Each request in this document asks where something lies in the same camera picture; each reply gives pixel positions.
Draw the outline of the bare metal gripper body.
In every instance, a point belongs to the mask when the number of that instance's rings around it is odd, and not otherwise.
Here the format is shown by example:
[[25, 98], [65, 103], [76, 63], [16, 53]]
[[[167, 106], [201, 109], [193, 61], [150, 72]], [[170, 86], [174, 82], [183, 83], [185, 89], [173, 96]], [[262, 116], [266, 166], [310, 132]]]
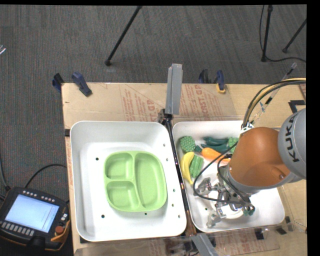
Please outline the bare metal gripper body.
[[217, 183], [214, 185], [217, 191], [215, 208], [218, 213], [223, 213], [223, 207], [229, 206], [233, 212], [241, 210], [243, 213], [252, 212], [250, 194], [241, 193], [222, 174], [217, 175]]

